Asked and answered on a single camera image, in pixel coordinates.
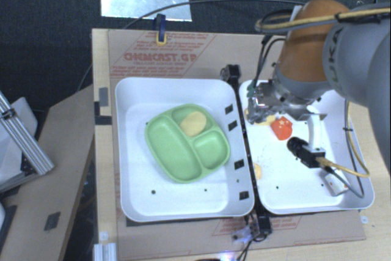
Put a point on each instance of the yellow flat toy food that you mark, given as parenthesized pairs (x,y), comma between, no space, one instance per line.
(267,123)

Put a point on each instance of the red carton with yellow stars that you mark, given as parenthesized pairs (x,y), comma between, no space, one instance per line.
(281,129)

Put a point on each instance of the yellow round biscuit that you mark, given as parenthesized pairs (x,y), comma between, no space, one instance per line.
(193,123)

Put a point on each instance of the pale yellow toy food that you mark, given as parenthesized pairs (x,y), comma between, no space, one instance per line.
(258,172)

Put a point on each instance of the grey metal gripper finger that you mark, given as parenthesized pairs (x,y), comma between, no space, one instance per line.
(265,113)
(251,113)

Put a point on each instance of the green divided plate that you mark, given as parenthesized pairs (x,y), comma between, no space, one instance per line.
(171,149)

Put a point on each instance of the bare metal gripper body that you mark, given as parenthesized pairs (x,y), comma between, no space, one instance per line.
(276,97)

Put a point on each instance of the thin black rod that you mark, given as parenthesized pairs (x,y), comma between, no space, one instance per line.
(248,146)

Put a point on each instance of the black cylinder on white bracket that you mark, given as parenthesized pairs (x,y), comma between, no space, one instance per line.
(312,156)

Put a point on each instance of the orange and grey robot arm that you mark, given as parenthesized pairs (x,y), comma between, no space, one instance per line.
(351,64)

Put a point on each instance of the brown cardboard board red print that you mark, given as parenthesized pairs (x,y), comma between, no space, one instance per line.
(189,55)

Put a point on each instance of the white plastic tray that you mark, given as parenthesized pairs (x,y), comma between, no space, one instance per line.
(290,186)
(171,198)

